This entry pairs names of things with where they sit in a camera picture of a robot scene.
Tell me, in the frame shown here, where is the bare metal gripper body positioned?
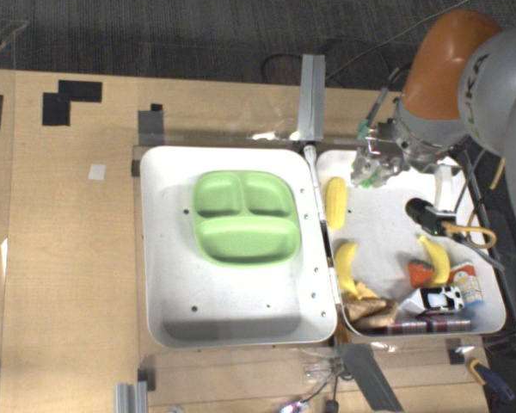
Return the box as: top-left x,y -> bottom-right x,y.
360,118 -> 440,174

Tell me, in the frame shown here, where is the green broccoli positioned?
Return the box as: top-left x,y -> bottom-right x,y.
350,168 -> 387,189

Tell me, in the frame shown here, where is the white plastic tray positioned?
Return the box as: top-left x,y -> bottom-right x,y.
138,145 -> 339,350
316,148 -> 508,339

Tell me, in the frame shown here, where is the yellow banana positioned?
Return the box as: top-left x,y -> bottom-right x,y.
418,234 -> 452,288
334,241 -> 359,297

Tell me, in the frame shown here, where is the red strawberry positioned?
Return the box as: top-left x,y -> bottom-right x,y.
408,258 -> 436,289

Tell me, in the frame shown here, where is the yellow tortilla chip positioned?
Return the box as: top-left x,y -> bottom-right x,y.
351,280 -> 380,303

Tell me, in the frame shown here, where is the green divided plate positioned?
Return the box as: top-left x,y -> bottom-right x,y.
191,170 -> 303,268

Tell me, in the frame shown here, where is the orange and white carton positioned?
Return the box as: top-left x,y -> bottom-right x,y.
448,259 -> 485,309

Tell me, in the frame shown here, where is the black and white milk carton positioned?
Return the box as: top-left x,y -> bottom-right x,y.
396,285 -> 466,318

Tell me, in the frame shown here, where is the brown bread slice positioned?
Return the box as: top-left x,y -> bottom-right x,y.
342,298 -> 400,331

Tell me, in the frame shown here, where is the black cylinder on white bracket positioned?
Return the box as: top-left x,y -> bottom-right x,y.
405,164 -> 459,237

